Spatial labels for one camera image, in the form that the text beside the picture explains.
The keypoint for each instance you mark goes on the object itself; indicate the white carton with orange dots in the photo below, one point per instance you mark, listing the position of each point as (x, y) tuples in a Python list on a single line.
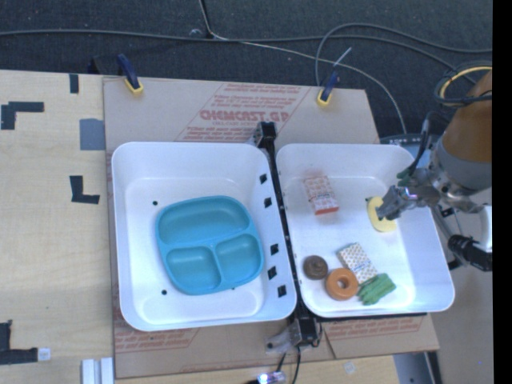
[(356, 260)]

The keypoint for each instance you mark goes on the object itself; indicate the blue divided plate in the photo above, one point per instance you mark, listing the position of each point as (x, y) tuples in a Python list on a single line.
[(208, 242)]

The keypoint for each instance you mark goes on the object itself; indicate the orange and white carton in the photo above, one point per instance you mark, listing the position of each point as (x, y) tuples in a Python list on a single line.
[(321, 194)]

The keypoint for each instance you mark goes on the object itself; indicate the brown cardboard board red print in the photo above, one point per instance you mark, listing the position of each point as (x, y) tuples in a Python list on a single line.
[(168, 110)]

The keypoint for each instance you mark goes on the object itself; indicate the white plastic tray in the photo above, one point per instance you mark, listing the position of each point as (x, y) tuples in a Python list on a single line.
[(140, 230), (416, 262)]

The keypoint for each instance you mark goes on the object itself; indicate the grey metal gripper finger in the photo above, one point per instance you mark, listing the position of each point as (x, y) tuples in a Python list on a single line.
[(387, 203), (400, 209)]

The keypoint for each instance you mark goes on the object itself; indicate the green beans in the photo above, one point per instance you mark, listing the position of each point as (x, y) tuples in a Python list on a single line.
[(376, 290)]

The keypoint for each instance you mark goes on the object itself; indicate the brown doughnut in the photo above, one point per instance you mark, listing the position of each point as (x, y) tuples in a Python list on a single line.
[(315, 267)]

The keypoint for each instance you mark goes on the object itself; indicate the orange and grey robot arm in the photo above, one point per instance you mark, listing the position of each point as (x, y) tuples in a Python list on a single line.
[(468, 134)]

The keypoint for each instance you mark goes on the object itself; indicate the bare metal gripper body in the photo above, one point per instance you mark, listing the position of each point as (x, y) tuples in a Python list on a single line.
[(434, 192)]

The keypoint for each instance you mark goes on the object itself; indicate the orange doughnut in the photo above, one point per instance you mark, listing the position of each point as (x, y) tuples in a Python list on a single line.
[(333, 288)]

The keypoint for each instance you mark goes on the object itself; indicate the thin black rod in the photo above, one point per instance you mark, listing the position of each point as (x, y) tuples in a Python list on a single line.
[(286, 222)]

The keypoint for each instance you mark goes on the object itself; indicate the black cylinder on white bracket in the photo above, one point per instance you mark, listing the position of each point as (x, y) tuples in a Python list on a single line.
[(470, 250)]

